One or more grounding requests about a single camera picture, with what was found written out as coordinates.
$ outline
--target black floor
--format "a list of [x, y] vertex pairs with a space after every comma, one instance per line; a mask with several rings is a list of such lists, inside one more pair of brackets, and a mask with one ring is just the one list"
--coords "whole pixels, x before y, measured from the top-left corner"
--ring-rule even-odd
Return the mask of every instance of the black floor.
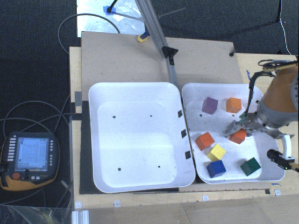
[[[157, 14], [186, 7], [161, 18], [166, 36], [231, 41], [240, 53], [287, 54], [284, 33], [275, 22], [279, 0], [152, 0]], [[76, 0], [0, 0], [0, 119], [16, 104], [27, 100], [49, 102], [61, 109], [69, 88], [68, 56], [60, 48], [57, 29], [61, 21], [76, 13]], [[282, 21], [287, 44], [298, 54], [299, 0], [283, 0]], [[66, 46], [80, 45], [76, 20], [68, 21], [61, 38]], [[42, 104], [26, 104], [11, 117], [40, 120], [56, 111]], [[30, 123], [8, 121], [6, 133]], [[46, 123], [52, 130], [56, 119]], [[37, 127], [31, 131], [42, 131]], [[61, 145], [61, 168], [53, 184], [43, 191], [14, 202], [16, 205], [62, 207], [70, 197], [61, 181], [70, 185], [69, 130], [64, 122], [57, 137]], [[0, 143], [4, 142], [2, 132]], [[34, 193], [0, 189], [0, 203]]]

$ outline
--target empty white tray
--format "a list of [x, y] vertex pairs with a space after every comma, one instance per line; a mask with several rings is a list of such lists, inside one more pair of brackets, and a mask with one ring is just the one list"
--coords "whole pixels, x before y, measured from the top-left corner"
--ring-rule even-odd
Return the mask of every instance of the empty white tray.
[[[182, 89], [182, 96], [185, 107], [185, 115], [193, 154], [196, 163], [196, 170], [199, 177], [206, 183], [230, 183], [230, 182], [254, 182], [254, 181], [278, 181], [281, 180], [285, 171], [267, 157], [269, 149], [278, 150], [275, 139], [261, 132], [255, 132], [253, 136], [246, 137], [241, 144], [231, 142], [224, 137], [223, 132], [233, 121], [239, 121], [239, 116], [245, 111], [248, 102], [249, 88], [247, 84], [186, 84]], [[201, 111], [204, 100], [207, 97], [218, 100], [216, 112], [211, 115]], [[226, 101], [230, 98], [239, 98], [242, 103], [242, 110], [237, 114], [226, 112]], [[262, 97], [261, 91], [254, 87], [254, 95], [249, 112], [256, 111], [256, 101]], [[198, 136], [209, 132], [215, 143], [211, 147], [201, 151], [195, 143]], [[210, 178], [206, 169], [211, 162], [206, 154], [218, 143], [226, 150], [222, 161], [226, 173], [222, 176]], [[249, 176], [246, 176], [240, 165], [255, 157], [261, 168]]]
[[181, 97], [170, 83], [98, 83], [89, 90], [93, 180], [105, 193], [190, 185]]

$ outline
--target white cable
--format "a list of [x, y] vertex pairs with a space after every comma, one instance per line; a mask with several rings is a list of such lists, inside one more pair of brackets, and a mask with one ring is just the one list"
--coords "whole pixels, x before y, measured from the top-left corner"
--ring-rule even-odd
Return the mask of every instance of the white cable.
[[288, 53], [291, 55], [291, 53], [290, 53], [290, 51], [289, 51], [289, 49], [288, 49], [288, 45], [287, 45], [287, 42], [286, 42], [286, 34], [285, 34], [285, 28], [284, 28], [284, 26], [283, 26], [283, 24], [282, 24], [282, 21], [281, 21], [281, 12], [282, 12], [282, 0], [280, 0], [281, 2], [280, 2], [280, 14], [279, 14], [279, 23], [280, 23], [280, 25], [281, 25], [281, 27], [282, 27], [282, 30], [284, 31], [284, 36], [285, 36], [285, 47], [286, 47], [286, 50], [288, 51]]

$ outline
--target cube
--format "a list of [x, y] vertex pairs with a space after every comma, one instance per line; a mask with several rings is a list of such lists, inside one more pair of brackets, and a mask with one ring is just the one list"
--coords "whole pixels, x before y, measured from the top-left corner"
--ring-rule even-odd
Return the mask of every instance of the cube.
[[226, 111], [229, 113], [238, 113], [242, 109], [241, 100], [231, 97], [226, 101]]
[[202, 151], [205, 148], [211, 146], [211, 144], [214, 143], [214, 140], [213, 140], [212, 136], [210, 135], [210, 133], [206, 132], [206, 133], [202, 134], [201, 136], [199, 136], [195, 140], [195, 143], [197, 144], [199, 149]]
[[246, 138], [246, 130], [240, 129], [236, 133], [230, 135], [229, 140], [237, 144], [241, 144]]
[[224, 156], [224, 154], [226, 153], [225, 149], [222, 148], [219, 144], [216, 144], [211, 150], [210, 152], [207, 153], [207, 157], [211, 160], [211, 161], [219, 161], [221, 160], [221, 158]]
[[210, 178], [221, 176], [226, 172], [226, 169], [221, 160], [211, 162], [206, 168], [209, 172]]
[[255, 158], [249, 159], [248, 161], [244, 162], [240, 167], [242, 168], [246, 176], [249, 176], [250, 174], [254, 173], [255, 171], [261, 168], [261, 166]]
[[202, 105], [202, 112], [208, 113], [208, 114], [214, 114], [217, 110], [218, 100], [207, 97], [204, 101], [204, 104]]

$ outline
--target orange cube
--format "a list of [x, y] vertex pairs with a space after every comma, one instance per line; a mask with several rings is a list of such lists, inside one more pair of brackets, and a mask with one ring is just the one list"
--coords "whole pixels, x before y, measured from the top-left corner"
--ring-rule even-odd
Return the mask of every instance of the orange cube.
[[238, 132], [230, 135], [229, 140], [241, 144], [246, 138], [246, 130], [240, 129]]
[[238, 113], [242, 109], [241, 100], [238, 98], [230, 98], [226, 102], [226, 111], [230, 113]]
[[199, 136], [195, 143], [199, 147], [199, 149], [202, 151], [205, 148], [209, 147], [211, 144], [213, 144], [215, 141], [213, 140], [212, 136], [210, 135], [209, 132], [206, 132]]

